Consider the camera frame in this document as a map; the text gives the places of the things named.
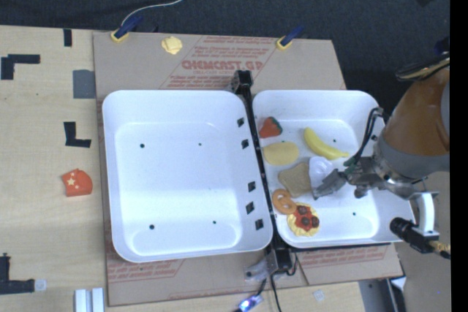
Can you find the yellow round toy food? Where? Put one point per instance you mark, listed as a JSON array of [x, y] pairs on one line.
[[281, 153]]

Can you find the red wedge with yellow stars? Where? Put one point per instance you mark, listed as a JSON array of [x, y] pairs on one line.
[[77, 183]]

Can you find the yellow pizza slice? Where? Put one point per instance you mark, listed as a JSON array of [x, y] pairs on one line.
[[303, 221]]

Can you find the white toy food piece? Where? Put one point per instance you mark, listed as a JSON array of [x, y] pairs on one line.
[[319, 170]]

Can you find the yellow banana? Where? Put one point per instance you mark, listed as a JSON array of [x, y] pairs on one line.
[[321, 146]]

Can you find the white plastic tray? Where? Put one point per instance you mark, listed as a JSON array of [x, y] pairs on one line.
[[175, 186], [340, 215]]

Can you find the brown bread slice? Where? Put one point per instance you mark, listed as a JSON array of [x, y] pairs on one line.
[[295, 179]]

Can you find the orange pretzel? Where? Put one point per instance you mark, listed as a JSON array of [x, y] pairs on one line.
[[278, 201]]

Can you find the black cylinder on white bracket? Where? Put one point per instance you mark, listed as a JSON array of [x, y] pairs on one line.
[[417, 234]]

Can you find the brown cardboard board red print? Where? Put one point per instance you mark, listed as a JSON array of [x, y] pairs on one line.
[[146, 69]]

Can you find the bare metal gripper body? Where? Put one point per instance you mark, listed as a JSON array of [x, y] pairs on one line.
[[376, 177]]

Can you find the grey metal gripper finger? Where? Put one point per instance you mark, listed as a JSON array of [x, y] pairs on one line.
[[334, 177], [323, 190]]

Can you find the red strawberry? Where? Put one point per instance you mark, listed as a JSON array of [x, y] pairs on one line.
[[270, 128]]

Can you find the yellow toy food piece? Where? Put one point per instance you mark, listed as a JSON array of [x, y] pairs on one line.
[[171, 45]]

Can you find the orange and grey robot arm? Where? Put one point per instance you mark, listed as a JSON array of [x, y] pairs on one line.
[[417, 128]]

